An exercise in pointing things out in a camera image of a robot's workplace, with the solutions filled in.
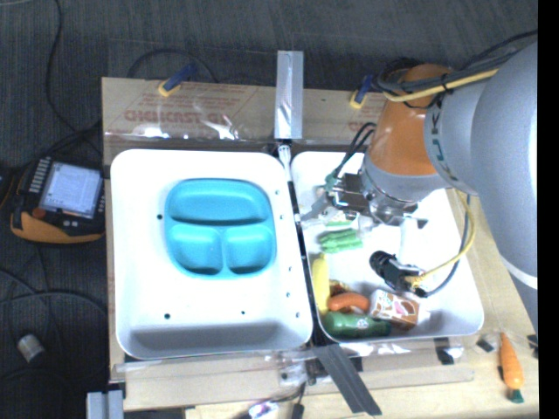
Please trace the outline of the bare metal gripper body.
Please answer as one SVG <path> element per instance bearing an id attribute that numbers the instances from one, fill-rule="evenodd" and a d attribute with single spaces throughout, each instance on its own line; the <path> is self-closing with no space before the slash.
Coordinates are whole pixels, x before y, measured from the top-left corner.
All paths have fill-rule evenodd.
<path id="1" fill-rule="evenodd" d="M 393 198 L 376 186 L 364 188 L 358 174 L 344 174 L 337 180 L 330 195 L 337 209 L 366 216 L 376 224 L 398 226 L 418 209 L 418 202 Z"/>

